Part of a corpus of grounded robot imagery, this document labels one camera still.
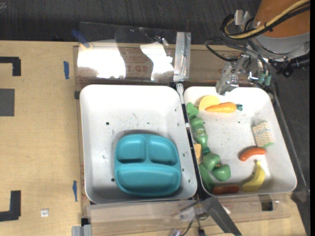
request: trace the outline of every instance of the white tray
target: white tray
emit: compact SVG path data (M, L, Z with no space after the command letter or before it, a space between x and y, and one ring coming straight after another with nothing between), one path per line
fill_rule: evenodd
M241 186L252 178L256 160L261 161L266 173L265 181L257 191L244 192L240 188L237 194L224 196L285 193L294 190L297 184L296 175L269 95L259 88L236 88L223 96L216 93L215 87L190 87L184 92L185 103L191 102L198 106L198 101L206 95L217 96L221 103L234 102L243 105L242 111L236 110L231 114L199 111L198 117L205 122L211 152L221 157L221 163L231 167L232 176L227 182L219 182L212 177L213 180L217 184ZM252 156L245 162L239 160L238 157L245 148L256 145L252 127L263 121L269 124L274 144L266 148L265 155Z
M128 134L149 133L177 147L182 178L173 195L154 200L192 197L197 181L178 93L165 86L90 85L80 93L85 190L96 204L149 201L122 192L115 183L114 153Z

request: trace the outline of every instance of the orange carrot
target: orange carrot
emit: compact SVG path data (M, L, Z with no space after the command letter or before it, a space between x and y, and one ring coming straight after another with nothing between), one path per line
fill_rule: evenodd
M243 154L241 154L240 160L244 162L252 155L264 155L265 153L266 150L263 147L253 147L246 150Z
M215 106L206 108L209 112L218 112L218 113L232 113L237 109L237 106L233 102L225 102Z
M212 189L212 194L220 195L220 194L238 193L239 190L240 188L236 184L216 186Z

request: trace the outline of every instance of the black tape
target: black tape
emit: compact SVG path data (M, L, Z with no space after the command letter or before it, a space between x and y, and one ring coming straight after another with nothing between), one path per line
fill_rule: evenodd
M19 57L0 57L0 63L12 63L12 76L21 76L21 60Z
M21 191L11 191L10 210L0 211L0 222L18 220L21 216Z
M75 92L74 92L74 98L75 98L76 100L79 100L79 99L80 99L80 92L81 92L81 91L75 91Z
M269 194L258 195L261 203L262 211L273 211L273 204Z
M14 116L15 89L0 88L0 116Z

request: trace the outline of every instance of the blue tape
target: blue tape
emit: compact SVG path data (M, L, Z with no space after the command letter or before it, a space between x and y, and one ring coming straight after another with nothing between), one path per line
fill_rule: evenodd
M89 47L90 47L89 42L86 40L86 38L83 36L83 34L80 33L78 30L72 29L72 30L71 30L71 34L72 34L73 36L75 36L76 39L78 39L79 42L80 42L81 44L83 44L86 48L89 48Z
M69 78L69 63L67 61L63 62L63 71L64 71L64 76L65 79L68 80Z
M78 196L77 196L78 188L77 188L77 181L75 181L75 180L73 181L72 190L73 190L73 194L74 194L74 199L76 202L78 202Z

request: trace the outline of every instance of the toy carrot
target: toy carrot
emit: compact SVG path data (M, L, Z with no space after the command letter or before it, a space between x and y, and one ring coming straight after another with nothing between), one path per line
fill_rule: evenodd
M218 113L232 113L236 109L242 111L243 106L239 104L236 105L233 102L225 102L225 103L221 103L221 104L206 108L206 110L209 112L218 112Z

